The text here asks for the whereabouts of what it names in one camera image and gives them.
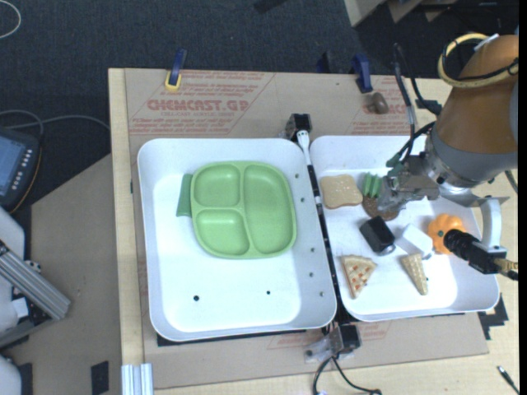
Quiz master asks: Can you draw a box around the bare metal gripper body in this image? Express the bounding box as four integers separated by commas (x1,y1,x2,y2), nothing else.
393,154,450,202

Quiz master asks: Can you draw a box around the green leafy toy piece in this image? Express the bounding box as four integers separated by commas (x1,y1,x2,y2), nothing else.
361,172,384,199

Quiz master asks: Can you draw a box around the brown round biscuit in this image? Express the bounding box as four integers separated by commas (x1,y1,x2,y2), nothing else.
361,194,400,222

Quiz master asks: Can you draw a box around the black small can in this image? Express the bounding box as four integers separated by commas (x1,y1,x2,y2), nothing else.
358,215,398,257

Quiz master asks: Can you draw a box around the white small carton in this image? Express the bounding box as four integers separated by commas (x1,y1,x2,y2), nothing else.
394,222,435,261

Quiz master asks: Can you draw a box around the orange pumpkin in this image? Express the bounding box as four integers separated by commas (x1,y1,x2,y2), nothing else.
427,213,469,256

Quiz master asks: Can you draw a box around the tan bread slice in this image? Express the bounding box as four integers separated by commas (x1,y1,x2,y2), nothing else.
319,174,365,211

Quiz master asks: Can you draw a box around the beige wedge cone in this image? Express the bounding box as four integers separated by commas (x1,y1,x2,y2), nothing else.
400,253,430,296

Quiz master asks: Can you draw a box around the thin black and white rod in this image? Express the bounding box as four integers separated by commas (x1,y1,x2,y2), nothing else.
296,129,343,325

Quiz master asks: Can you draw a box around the lattice pizza slice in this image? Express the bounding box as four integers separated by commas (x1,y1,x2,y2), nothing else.
339,254,378,300

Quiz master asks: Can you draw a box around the brown rounded toy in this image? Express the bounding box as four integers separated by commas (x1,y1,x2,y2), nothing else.
366,91,389,115

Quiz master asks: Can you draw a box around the white plastic tray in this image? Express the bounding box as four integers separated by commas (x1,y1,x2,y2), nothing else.
308,135,501,323
137,137,338,342

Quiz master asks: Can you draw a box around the green divided plate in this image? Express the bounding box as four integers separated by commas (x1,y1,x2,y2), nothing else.
175,160,298,260

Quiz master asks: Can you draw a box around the brown cardboard board red print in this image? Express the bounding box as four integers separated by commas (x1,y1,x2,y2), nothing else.
123,68,491,390

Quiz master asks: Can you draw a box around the black pen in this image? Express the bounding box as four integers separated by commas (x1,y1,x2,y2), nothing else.
497,365,520,395

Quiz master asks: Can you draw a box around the black cylinder on white bracket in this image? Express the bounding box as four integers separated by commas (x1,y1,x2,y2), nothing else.
438,185,511,276

